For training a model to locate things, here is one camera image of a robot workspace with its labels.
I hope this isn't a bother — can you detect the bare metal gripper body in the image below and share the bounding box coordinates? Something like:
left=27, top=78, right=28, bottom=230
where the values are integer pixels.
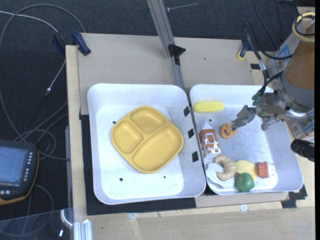
left=254, top=92, right=314, bottom=122

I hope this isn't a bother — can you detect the orange pretzel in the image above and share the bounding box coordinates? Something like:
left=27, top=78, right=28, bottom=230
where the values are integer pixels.
left=219, top=123, right=238, bottom=140

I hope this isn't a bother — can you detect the white plastic tray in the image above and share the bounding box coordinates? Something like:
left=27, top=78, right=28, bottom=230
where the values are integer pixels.
left=189, top=83, right=305, bottom=196
left=86, top=83, right=207, bottom=206

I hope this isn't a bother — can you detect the yellow corn cob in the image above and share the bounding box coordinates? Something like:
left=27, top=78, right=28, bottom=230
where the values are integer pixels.
left=192, top=100, right=226, bottom=114

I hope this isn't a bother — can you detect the orange and white carton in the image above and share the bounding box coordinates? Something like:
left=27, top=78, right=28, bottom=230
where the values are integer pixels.
left=198, top=120, right=222, bottom=160

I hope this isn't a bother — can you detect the yellow lemon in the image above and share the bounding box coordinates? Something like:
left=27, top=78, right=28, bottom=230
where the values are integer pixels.
left=234, top=159, right=259, bottom=181

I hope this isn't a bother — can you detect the beige croissant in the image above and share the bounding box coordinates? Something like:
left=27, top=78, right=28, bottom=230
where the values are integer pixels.
left=214, top=154, right=238, bottom=182

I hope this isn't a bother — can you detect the green pepper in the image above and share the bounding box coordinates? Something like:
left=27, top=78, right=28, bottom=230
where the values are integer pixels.
left=234, top=172, right=256, bottom=193

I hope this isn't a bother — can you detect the white flat toy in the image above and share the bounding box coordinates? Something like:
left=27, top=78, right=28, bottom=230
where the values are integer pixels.
left=206, top=162, right=236, bottom=190

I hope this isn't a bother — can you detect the yellow divided plate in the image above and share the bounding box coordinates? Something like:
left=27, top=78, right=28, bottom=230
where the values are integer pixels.
left=110, top=105, right=185, bottom=175

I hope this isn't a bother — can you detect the brown cardboard board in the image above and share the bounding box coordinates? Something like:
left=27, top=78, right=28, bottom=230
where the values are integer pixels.
left=76, top=32, right=291, bottom=209

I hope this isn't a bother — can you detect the black cylinder on white bracket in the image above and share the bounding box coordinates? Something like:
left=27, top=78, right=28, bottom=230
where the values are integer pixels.
left=290, top=138, right=316, bottom=163

